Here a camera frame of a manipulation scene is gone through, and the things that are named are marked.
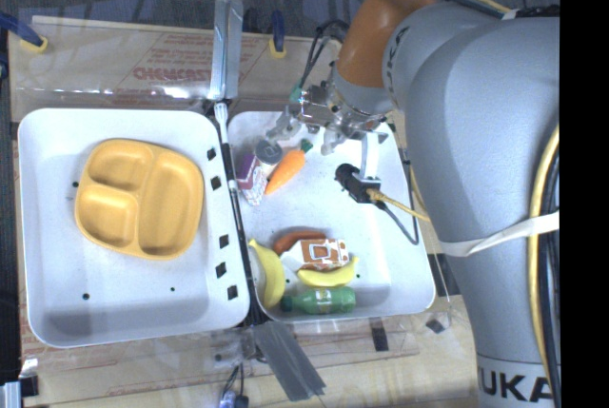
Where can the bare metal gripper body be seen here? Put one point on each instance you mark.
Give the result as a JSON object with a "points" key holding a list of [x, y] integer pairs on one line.
{"points": [[328, 109]]}

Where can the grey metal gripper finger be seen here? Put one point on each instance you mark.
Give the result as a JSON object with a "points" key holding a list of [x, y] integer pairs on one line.
{"points": [[283, 126], [332, 141]]}

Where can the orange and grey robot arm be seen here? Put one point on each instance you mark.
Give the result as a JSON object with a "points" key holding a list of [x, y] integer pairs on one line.
{"points": [[476, 121]]}

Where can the small grey can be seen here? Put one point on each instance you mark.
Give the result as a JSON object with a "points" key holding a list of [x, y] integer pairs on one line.
{"points": [[268, 153]]}

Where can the orange carrot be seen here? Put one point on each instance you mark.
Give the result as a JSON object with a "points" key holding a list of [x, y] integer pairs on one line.
{"points": [[285, 170]]}

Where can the purple and white carton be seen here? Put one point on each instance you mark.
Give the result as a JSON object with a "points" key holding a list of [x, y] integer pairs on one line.
{"points": [[251, 180]]}

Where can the thin black and white rod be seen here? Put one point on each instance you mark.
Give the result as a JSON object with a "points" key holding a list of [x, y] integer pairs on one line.
{"points": [[227, 159]]}

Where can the white plastic tray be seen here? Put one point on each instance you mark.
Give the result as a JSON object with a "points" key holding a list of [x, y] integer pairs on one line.
{"points": [[123, 292], [328, 216]]}

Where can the brown sausage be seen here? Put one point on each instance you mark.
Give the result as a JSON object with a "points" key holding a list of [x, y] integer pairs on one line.
{"points": [[291, 238]]}

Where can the orange and white carton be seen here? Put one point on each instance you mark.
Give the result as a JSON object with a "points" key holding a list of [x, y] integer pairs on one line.
{"points": [[320, 253]]}

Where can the yellow banana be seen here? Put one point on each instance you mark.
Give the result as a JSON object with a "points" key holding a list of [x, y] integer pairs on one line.
{"points": [[270, 270], [328, 277]]}

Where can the green plastic bottle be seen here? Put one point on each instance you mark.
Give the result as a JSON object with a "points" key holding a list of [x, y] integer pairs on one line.
{"points": [[321, 300]]}

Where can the yellow divided plate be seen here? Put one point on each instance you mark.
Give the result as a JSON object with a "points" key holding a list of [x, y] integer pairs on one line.
{"points": [[138, 199]]}

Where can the brown cardboard board red print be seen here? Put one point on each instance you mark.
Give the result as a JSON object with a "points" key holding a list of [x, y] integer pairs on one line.
{"points": [[119, 64]]}

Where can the black cylinder on white bracket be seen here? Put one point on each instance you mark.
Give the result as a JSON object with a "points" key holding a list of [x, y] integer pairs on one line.
{"points": [[358, 178]]}

